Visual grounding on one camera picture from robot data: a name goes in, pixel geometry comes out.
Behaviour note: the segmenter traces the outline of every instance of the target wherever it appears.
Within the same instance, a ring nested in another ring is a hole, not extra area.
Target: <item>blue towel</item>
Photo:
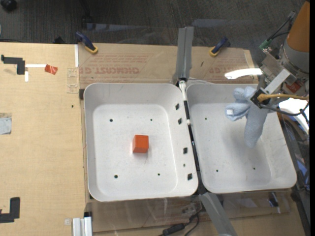
[[[271,112],[257,107],[251,101],[255,91],[256,89],[252,87],[236,88],[233,92],[235,102],[225,107],[225,115],[231,121],[239,120],[244,116],[247,118],[244,139],[245,144],[250,148],[255,147],[262,134],[267,114]]]

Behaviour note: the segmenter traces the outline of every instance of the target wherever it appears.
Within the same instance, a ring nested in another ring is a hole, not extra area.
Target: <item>wire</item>
[[[297,95],[292,95],[292,94],[284,94],[284,93],[280,93],[280,94],[264,94],[261,93],[258,97],[257,100],[259,102],[262,102],[264,100],[267,99],[271,99],[271,98],[292,98],[292,99],[299,99],[299,100],[308,100],[309,97],[301,97],[301,96],[297,96]]]
[[[195,226],[194,226],[193,228],[191,228],[191,229],[185,234],[185,236],[188,236],[188,234],[190,234],[190,233],[192,232],[192,230],[195,229],[195,228],[198,226],[198,224],[199,224],[199,215],[198,215],[198,213],[196,214],[196,217],[197,217],[197,223],[195,224]]]
[[[309,121],[309,119],[307,119],[307,115],[305,114],[304,111],[301,111],[301,109],[300,109],[300,112],[301,112],[301,115],[304,117],[307,126],[310,128],[310,121]]]
[[[0,42],[19,42],[19,43],[24,43],[23,41],[16,40],[16,39],[0,39]]]
[[[277,35],[274,35],[274,36],[273,36],[273,39],[275,39],[276,37],[279,37],[279,36],[281,36],[281,35],[285,35],[285,34],[289,34],[289,33],[290,33],[289,31],[279,33],[279,34],[277,34]]]
[[[284,114],[284,115],[287,115],[287,116],[298,116],[298,115],[302,114],[306,110],[306,108],[309,106],[309,104],[310,104],[310,102],[307,102],[305,108],[304,109],[300,109],[300,112],[296,113],[296,114],[288,113],[286,111],[282,111],[282,110],[277,109],[277,108],[268,107],[268,106],[262,105],[262,104],[259,104],[259,106],[261,108],[265,108],[265,109],[269,109],[269,110],[272,110],[272,111],[276,111],[278,113],[281,113],[281,114]]]
[[[267,38],[267,41],[269,41],[270,39],[273,39],[275,37],[275,35],[289,22],[293,20],[293,17],[295,15],[294,11],[291,11],[290,14],[288,15],[286,21],[270,36]]]

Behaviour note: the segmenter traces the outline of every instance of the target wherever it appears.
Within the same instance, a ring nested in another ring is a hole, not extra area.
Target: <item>chair wheel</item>
[[[17,5],[15,0],[1,0],[0,3],[8,11],[14,10]]]

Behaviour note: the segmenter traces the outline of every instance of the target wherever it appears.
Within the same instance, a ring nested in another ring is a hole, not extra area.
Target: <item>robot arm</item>
[[[278,105],[289,98],[308,99],[310,69],[310,2],[305,1],[284,44],[279,50],[264,48],[263,75],[251,101]]]

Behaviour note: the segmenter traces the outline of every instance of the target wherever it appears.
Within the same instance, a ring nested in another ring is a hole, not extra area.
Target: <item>cardboard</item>
[[[96,43],[97,54],[78,46],[80,89],[104,83],[172,83],[176,70],[177,46]],[[223,48],[216,57],[208,47],[192,48],[190,77],[212,83],[257,84],[256,76],[229,80],[224,75],[254,68],[250,52]]]

